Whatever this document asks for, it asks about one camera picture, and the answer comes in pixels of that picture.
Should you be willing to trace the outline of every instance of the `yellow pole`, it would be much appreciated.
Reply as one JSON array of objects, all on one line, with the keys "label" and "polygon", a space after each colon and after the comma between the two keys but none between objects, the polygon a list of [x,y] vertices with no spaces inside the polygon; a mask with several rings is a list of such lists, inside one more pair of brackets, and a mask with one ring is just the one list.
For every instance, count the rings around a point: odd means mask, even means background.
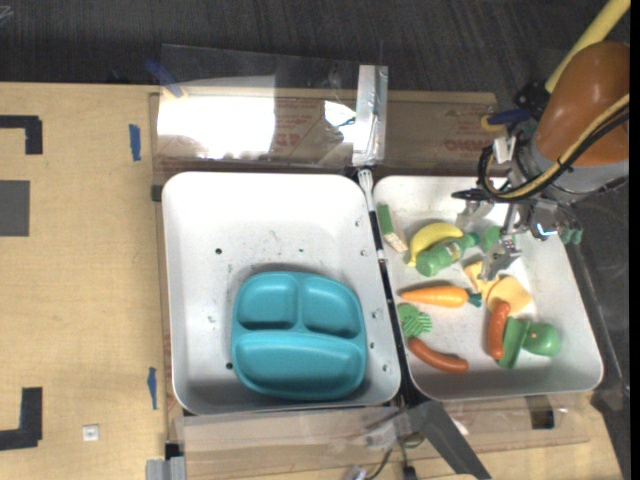
[{"label": "yellow pole", "polygon": [[564,60],[556,68],[553,74],[547,79],[544,84],[545,89],[551,94],[558,83],[558,78],[564,71],[564,68],[576,53],[593,43],[602,41],[611,29],[615,27],[616,23],[620,21],[620,18],[631,7],[631,0],[609,0],[607,4],[602,8],[600,13],[591,22],[591,25],[584,31],[580,39],[571,48],[571,51],[566,55]]}]

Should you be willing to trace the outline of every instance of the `wooden table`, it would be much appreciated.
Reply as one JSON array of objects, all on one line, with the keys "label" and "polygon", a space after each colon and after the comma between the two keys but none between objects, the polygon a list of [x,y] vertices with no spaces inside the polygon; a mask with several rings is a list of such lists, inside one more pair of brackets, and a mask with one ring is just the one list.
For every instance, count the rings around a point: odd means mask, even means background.
[{"label": "wooden table", "polygon": [[[0,452],[0,478],[143,479],[167,436],[149,98],[155,86],[0,83],[0,115],[39,116],[43,154],[0,129],[0,180],[30,182],[28,237],[0,237],[5,373],[0,429],[21,389],[42,387],[35,448]],[[140,130],[140,160],[130,144]],[[156,407],[148,386],[157,381]],[[622,478],[600,414],[578,400],[586,442],[479,453],[496,479]],[[99,439],[84,440],[83,426]],[[421,478],[455,476],[440,458]],[[278,479],[341,478],[344,470]],[[401,478],[398,463],[378,478]]]}]

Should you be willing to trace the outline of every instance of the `sausage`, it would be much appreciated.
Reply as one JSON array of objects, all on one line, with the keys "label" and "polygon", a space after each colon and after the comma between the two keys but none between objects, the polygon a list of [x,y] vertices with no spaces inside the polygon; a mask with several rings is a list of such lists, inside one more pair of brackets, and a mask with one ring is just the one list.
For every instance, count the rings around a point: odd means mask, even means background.
[{"label": "sausage", "polygon": [[489,326],[487,327],[487,349],[489,350],[489,355],[496,361],[504,356],[502,337],[510,312],[511,306],[505,301],[500,301],[491,312]]},{"label": "sausage", "polygon": [[419,338],[411,338],[407,343],[409,350],[428,365],[447,373],[465,373],[469,369],[466,359],[446,356],[427,347]]}]

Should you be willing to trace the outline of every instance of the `banana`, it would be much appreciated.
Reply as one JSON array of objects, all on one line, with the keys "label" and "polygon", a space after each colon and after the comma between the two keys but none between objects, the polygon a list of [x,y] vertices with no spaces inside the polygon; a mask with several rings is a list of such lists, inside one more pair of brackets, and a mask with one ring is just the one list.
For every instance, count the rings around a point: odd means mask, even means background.
[{"label": "banana", "polygon": [[410,267],[416,266],[418,254],[428,249],[436,242],[447,238],[460,238],[464,233],[460,228],[448,222],[433,222],[427,224],[418,231],[409,242],[409,263]]}]

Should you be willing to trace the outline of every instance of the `yellow cable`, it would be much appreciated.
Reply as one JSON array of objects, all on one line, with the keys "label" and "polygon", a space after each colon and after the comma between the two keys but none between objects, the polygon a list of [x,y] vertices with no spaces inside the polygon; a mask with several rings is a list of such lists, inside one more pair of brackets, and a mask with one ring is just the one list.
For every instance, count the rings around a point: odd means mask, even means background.
[{"label": "yellow cable", "polygon": [[551,94],[556,88],[558,79],[564,71],[571,58],[583,48],[602,41],[611,29],[615,27],[616,23],[620,21],[620,18],[631,7],[631,0],[609,0],[607,4],[598,13],[595,19],[591,22],[591,25],[584,31],[580,39],[571,48],[564,60],[555,69],[553,74],[547,79],[544,84],[544,88]]},{"label": "yellow cable", "polygon": [[598,117],[596,117],[587,128],[580,134],[578,140],[576,140],[571,146],[569,146],[562,155],[558,158],[557,162],[549,167],[546,171],[539,174],[533,180],[525,183],[524,185],[520,185],[518,188],[514,189],[509,194],[501,194],[499,190],[497,190],[490,182],[488,182],[487,174],[489,172],[489,168],[493,162],[493,153],[491,153],[488,157],[487,161],[487,169],[485,171],[484,177],[487,183],[485,184],[489,191],[492,194],[500,195],[503,199],[516,199],[526,194],[532,189],[535,189],[546,182],[551,176],[556,174],[564,165],[565,161],[571,157],[573,153],[584,143],[585,140],[589,138],[589,136],[604,123],[607,119],[609,119],[615,112],[620,110],[624,105],[629,103],[629,93],[625,94],[622,98],[616,101],[613,105],[607,108],[604,112],[602,112]]}]

